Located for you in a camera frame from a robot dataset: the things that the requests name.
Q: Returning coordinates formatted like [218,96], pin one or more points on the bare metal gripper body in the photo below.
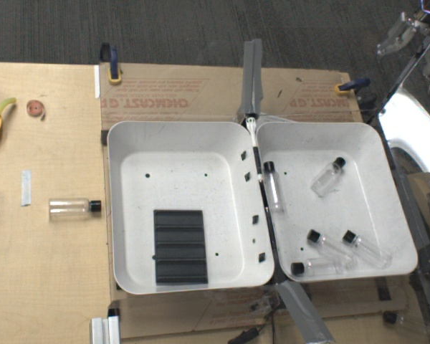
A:
[427,16]

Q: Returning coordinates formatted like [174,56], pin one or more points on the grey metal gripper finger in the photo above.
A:
[403,23]
[392,46]

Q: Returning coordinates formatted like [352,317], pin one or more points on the clear plastic bottle black cap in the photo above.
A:
[328,246]
[367,250]
[317,266]
[273,188]
[70,207]
[390,317]
[327,180]

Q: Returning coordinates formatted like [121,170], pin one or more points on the white plastic tray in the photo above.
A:
[186,188]
[351,213]

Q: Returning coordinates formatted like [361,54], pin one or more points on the thin black and white rod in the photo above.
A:
[258,160]

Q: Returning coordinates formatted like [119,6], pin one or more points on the brown cardboard board red print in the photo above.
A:
[215,95]

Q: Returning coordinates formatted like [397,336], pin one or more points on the black ribbed rack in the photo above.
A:
[181,247]

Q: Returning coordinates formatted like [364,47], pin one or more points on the pink round disc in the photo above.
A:
[34,108]

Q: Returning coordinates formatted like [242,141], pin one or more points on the yellow green curved stick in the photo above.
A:
[0,109]

